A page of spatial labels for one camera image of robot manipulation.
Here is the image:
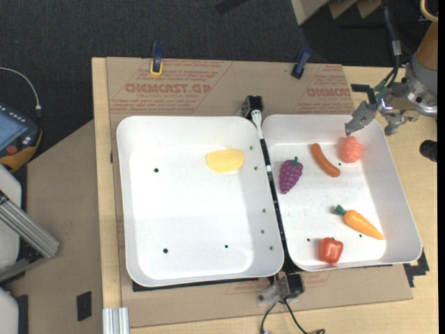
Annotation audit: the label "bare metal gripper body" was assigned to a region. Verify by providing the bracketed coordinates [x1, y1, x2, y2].
[376, 81, 438, 118]

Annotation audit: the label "pink lumpy toy food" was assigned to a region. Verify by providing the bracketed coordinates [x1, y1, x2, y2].
[338, 135, 365, 164]

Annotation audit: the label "orange toy sausage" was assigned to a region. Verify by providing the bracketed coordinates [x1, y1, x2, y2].
[309, 142, 342, 179]

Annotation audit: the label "purple toy grapes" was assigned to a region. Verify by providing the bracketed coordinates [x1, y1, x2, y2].
[278, 156, 305, 196]

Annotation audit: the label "white plastic tray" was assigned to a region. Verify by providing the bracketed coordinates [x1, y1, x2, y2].
[115, 115, 286, 288]
[261, 113, 423, 273]

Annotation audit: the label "orange toy carrot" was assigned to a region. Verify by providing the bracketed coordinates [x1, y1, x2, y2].
[334, 204, 387, 241]

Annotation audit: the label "thin black and white rod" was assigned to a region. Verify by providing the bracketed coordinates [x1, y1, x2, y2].
[251, 109, 290, 271]

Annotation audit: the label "red toy bell pepper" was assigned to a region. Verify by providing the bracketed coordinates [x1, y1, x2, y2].
[317, 237, 345, 265]

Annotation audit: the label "yellow flat oval toy food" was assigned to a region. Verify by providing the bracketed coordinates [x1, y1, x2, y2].
[205, 148, 246, 175]

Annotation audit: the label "brown cardboard board red print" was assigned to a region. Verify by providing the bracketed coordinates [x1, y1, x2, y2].
[105, 56, 414, 328]

